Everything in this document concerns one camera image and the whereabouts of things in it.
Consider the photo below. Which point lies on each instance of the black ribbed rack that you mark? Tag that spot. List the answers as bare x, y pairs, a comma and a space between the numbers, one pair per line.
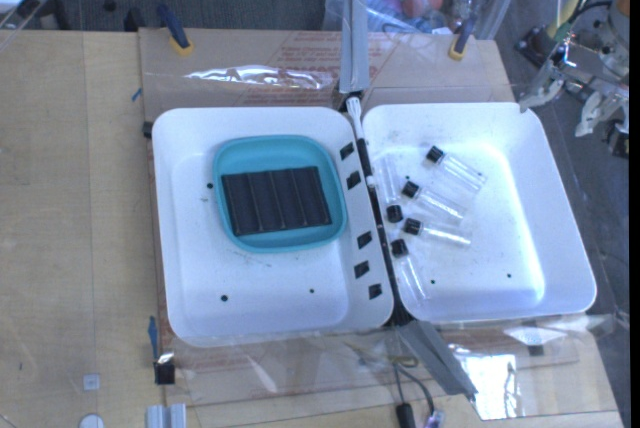
276, 201

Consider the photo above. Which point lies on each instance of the brown cardboard board red print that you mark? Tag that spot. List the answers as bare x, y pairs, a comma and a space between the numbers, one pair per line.
225, 47

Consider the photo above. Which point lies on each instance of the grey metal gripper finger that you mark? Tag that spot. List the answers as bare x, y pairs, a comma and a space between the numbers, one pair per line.
596, 113
540, 92

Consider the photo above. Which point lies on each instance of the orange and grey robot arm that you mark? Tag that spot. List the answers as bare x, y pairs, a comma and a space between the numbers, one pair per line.
622, 1

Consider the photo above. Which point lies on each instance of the teal plastic plate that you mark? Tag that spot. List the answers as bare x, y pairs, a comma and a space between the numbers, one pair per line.
277, 150

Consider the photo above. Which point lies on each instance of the thin black and white rod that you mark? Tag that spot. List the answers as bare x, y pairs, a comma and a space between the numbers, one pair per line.
367, 166

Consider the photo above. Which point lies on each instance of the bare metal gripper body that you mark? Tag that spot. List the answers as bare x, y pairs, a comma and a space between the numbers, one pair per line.
602, 73

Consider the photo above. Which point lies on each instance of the clear vial with black cap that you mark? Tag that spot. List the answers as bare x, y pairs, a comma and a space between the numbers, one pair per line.
410, 189
413, 226
394, 213
399, 248
435, 154

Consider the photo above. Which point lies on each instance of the white plastic tray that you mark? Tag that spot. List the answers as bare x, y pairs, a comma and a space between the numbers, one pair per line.
260, 286
505, 226

